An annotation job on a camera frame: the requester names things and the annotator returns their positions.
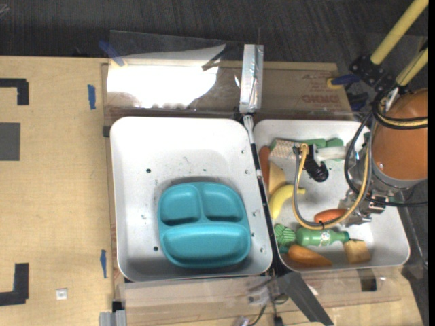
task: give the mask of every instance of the teal plate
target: teal plate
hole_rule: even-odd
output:
[[[221,268],[242,262],[251,249],[243,201],[221,183],[174,185],[158,203],[158,229],[169,261],[183,268]]]

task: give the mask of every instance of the yellow banana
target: yellow banana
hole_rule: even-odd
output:
[[[293,185],[284,185],[277,189],[269,200],[269,209],[272,219],[276,219],[281,212],[284,202],[293,196]],[[299,188],[298,194],[305,194],[305,188]]]

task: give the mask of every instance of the green bottle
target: green bottle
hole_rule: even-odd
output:
[[[296,242],[303,247],[309,245],[324,247],[326,245],[331,245],[336,241],[347,242],[349,239],[349,233],[346,231],[335,232],[334,230],[309,230],[304,227],[301,227],[296,231]]]

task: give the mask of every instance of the black corner marker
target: black corner marker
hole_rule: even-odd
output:
[[[0,78],[0,87],[16,88],[17,91],[16,104],[17,105],[29,104],[29,83],[26,81],[26,79],[1,79]]]
[[[15,264],[14,289],[0,292],[0,306],[25,304],[29,298],[29,264]]]

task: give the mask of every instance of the yellow tube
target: yellow tube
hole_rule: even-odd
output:
[[[399,86],[406,86],[416,74],[428,63],[429,48],[426,48],[412,59],[396,78]]]
[[[370,60],[373,64],[381,64],[385,57],[392,51],[402,36],[408,31],[409,27],[420,16],[424,9],[429,5],[429,0],[414,0],[397,21],[393,29],[388,33],[378,48],[373,52]]]

